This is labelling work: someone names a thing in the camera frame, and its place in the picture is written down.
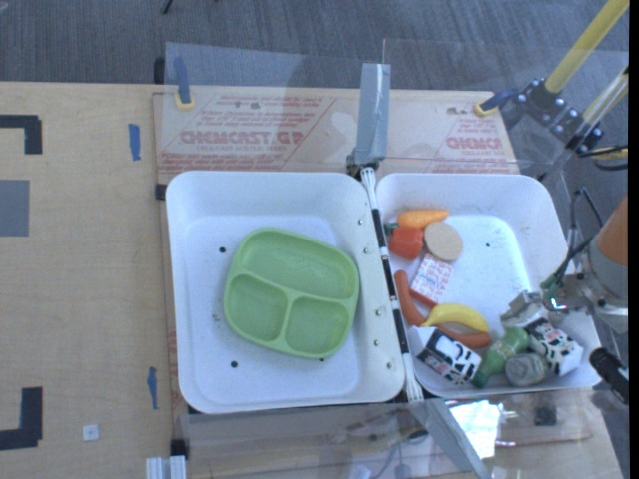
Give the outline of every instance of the white tray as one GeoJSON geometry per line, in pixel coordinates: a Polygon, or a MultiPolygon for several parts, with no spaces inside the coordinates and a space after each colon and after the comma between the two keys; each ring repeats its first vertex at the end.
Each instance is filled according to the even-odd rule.
{"type": "Polygon", "coordinates": [[[189,405],[228,413],[382,402],[405,369],[363,185],[343,174],[186,172],[166,206],[178,345],[189,405]],[[224,318],[226,275],[242,238],[277,227],[338,246],[355,261],[360,297],[344,346],[320,361],[258,346],[224,318]]]}
{"type": "MultiPolygon", "coordinates": [[[[446,221],[460,232],[464,249],[452,264],[440,301],[464,303],[482,312],[493,339],[503,335],[499,315],[509,309],[509,302],[523,290],[539,291],[539,284],[557,270],[567,253],[550,194],[526,176],[391,174],[379,181],[376,193],[383,222],[392,222],[409,209],[450,210],[446,221]]],[[[392,254],[390,262],[393,271],[404,269],[413,279],[421,257],[410,261],[392,254]]],[[[437,396],[456,399],[598,383],[600,377],[588,361],[591,351],[601,345],[592,317],[584,311],[572,312],[560,327],[584,348],[579,368],[563,377],[552,376],[521,388],[511,386],[501,374],[479,389],[454,385],[415,360],[417,380],[437,396]]],[[[414,356],[419,350],[411,352],[414,356]]]]}

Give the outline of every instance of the green plastic plate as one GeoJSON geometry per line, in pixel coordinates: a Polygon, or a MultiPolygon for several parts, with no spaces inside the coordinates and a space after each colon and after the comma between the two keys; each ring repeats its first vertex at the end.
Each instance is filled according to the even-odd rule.
{"type": "Polygon", "coordinates": [[[224,313],[241,337],[307,358],[346,341],[359,298],[359,273],[342,250],[276,228],[244,237],[233,257],[224,313]]]}

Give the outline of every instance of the blue tape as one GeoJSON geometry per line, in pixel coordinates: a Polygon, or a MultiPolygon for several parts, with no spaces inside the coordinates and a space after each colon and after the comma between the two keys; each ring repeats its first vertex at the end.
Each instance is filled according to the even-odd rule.
{"type": "Polygon", "coordinates": [[[129,147],[133,161],[140,160],[140,127],[138,125],[129,125],[129,147]]]}
{"type": "Polygon", "coordinates": [[[187,65],[182,60],[182,57],[176,57],[173,61],[173,67],[176,69],[178,76],[178,94],[180,95],[180,101],[183,105],[191,103],[191,91],[189,89],[189,74],[187,72],[187,65]]]}
{"type": "Polygon", "coordinates": [[[151,402],[153,403],[153,409],[158,409],[158,380],[156,378],[156,368],[149,367],[149,375],[147,376],[147,385],[149,386],[149,393],[151,394],[151,402]]]}

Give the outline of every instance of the toy tomato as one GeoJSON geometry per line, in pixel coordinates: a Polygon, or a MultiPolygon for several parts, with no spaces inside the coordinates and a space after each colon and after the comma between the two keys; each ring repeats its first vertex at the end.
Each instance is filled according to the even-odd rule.
{"type": "Polygon", "coordinates": [[[423,230],[397,226],[392,230],[388,249],[406,259],[417,259],[423,248],[423,230]]]}

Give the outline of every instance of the yellow pole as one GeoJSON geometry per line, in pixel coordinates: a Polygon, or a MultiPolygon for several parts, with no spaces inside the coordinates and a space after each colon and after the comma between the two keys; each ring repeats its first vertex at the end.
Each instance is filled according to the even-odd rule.
{"type": "Polygon", "coordinates": [[[601,121],[601,118],[628,93],[628,85],[629,71],[628,68],[625,68],[583,111],[583,124],[577,130],[577,133],[587,128],[583,136],[588,136],[597,123],[601,121]]]}
{"type": "Polygon", "coordinates": [[[630,0],[608,0],[606,2],[595,19],[588,25],[588,28],[581,34],[581,37],[577,39],[568,54],[545,81],[544,85],[549,92],[553,94],[561,92],[591,51],[597,47],[617,20],[626,12],[629,5],[630,0]]]}

